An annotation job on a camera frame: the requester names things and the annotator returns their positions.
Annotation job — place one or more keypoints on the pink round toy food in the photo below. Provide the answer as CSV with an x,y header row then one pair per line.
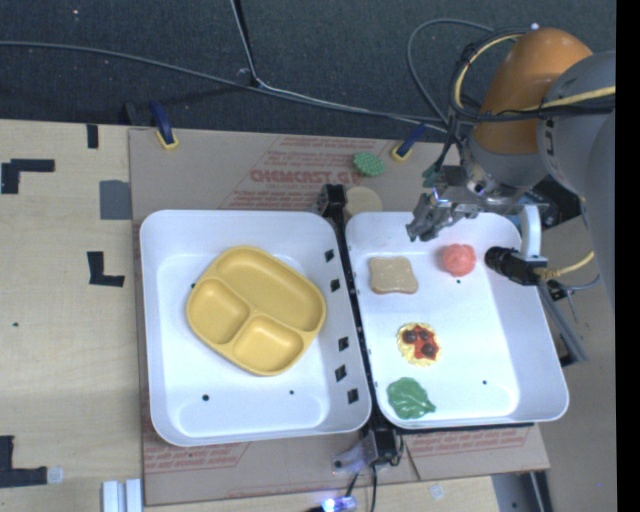
x,y
458,259

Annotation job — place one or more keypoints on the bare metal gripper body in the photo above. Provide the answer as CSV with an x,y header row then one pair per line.
x,y
465,187

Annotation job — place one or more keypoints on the brown cardboard board red print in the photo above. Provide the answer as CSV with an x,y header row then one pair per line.
x,y
210,165

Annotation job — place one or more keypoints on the thin black rod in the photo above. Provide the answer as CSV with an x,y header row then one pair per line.
x,y
357,310

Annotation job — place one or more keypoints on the green checkered round biscuit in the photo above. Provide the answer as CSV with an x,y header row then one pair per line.
x,y
369,164

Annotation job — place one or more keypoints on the green lettuce leaf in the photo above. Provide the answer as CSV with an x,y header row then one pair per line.
x,y
407,400

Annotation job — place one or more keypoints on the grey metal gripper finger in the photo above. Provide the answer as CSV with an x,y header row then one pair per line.
x,y
420,215
441,216

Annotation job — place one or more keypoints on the beige bread slice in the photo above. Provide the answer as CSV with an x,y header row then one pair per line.
x,y
392,276

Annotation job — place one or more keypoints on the black cylinder on white bracket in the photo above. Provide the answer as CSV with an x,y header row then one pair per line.
x,y
510,262

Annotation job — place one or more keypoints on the yellow pizza slice red sauce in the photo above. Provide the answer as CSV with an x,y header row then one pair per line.
x,y
419,345

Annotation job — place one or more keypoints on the beige round biscuit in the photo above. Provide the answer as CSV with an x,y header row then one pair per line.
x,y
364,199

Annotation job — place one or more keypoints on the yellow divided plate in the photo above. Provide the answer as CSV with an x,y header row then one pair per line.
x,y
260,300

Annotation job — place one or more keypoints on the white plastic tray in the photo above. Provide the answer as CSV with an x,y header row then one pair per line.
x,y
250,410
490,340

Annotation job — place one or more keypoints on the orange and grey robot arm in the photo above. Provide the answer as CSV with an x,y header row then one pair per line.
x,y
530,75

